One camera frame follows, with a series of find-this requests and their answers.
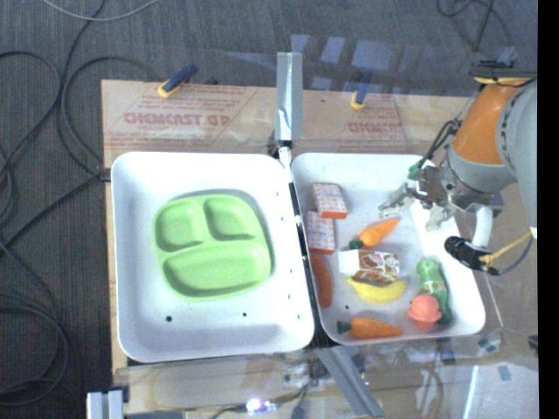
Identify red sausage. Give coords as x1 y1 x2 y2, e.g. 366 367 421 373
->
310 254 335 309

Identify brown cardboard board red print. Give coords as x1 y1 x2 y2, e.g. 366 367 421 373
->
100 79 503 415

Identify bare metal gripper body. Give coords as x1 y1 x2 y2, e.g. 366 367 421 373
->
413 163 465 212

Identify orange and white carton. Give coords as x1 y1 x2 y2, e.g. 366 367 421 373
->
310 182 349 221
305 209 337 255

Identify black cylinder on white bracket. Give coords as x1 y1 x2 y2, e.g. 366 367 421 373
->
444 205 501 275

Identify brown and white carton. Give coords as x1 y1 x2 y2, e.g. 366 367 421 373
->
337 249 401 285

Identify yellow banana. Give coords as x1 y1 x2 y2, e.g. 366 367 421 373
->
346 276 409 304

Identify orange carrot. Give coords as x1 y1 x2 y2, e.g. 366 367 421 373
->
335 316 404 340
348 216 401 251

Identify green bottle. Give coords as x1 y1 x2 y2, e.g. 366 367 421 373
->
415 258 452 325

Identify green divided plate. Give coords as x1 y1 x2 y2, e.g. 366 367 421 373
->
151 193 275 299

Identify white plastic tray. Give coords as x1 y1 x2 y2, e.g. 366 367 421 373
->
110 151 316 364
290 152 487 347

